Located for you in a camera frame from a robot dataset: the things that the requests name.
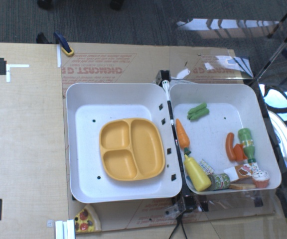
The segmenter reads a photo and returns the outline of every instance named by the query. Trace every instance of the cupcake frosting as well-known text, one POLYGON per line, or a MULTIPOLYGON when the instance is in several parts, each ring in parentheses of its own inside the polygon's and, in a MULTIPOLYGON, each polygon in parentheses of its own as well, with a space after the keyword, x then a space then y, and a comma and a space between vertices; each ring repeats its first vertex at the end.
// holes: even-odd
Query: cupcake frosting
POLYGON ((257 181, 265 181, 270 178, 269 173, 264 170, 259 170, 255 173, 252 174, 252 178, 257 180, 257 181))

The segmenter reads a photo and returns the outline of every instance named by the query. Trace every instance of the yellow bottle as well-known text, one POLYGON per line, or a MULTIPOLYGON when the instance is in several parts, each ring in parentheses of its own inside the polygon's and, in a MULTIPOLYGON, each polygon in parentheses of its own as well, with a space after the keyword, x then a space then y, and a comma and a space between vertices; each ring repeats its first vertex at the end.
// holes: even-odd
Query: yellow bottle
POLYGON ((211 180, 193 157, 184 156, 185 169, 197 191, 204 191, 211 186, 211 180))

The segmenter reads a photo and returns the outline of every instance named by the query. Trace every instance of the green vegetable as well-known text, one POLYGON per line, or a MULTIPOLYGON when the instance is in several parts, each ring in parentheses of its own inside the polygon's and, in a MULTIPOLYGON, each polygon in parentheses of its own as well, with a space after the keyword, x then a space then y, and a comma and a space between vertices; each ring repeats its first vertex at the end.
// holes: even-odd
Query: green vegetable
POLYGON ((207 104, 206 103, 201 103, 200 105, 198 105, 197 107, 195 108, 191 108, 189 111, 188 111, 188 114, 193 114, 201 109, 204 109, 207 107, 207 104))
POLYGON ((207 115, 207 114, 209 114, 209 113, 210 113, 210 111, 209 111, 208 108, 203 108, 203 109, 197 111, 196 113, 193 113, 193 114, 191 114, 190 116, 188 116, 188 119, 189 119, 189 120, 197 120, 197 119, 199 119, 200 117, 202 117, 202 116, 204 116, 204 115, 207 115))

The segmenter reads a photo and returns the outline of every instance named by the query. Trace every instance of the gray carpet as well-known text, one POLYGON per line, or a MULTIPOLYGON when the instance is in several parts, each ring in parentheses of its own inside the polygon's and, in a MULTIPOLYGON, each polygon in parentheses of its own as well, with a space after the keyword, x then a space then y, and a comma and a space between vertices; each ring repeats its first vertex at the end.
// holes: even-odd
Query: gray carpet
POLYGON ((0 0, 0 42, 35 43, 39 32, 54 42, 58 30, 69 42, 225 47, 249 57, 256 73, 287 35, 287 18, 271 38, 249 32, 246 37, 204 38, 178 27, 197 18, 280 21, 287 0, 125 0, 120 11, 109 3, 53 0, 44 10, 37 0, 0 0))

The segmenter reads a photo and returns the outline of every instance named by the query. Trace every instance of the office chair base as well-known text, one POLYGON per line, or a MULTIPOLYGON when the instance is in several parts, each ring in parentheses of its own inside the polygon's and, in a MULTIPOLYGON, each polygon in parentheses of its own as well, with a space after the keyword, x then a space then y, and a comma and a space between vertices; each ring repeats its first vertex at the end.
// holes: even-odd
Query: office chair base
POLYGON ((110 8, 113 10, 120 10, 123 6, 124 0, 111 0, 110 8))
POLYGON ((52 3, 52 0, 38 0, 37 1, 38 6, 43 9, 49 9, 51 3, 52 3))

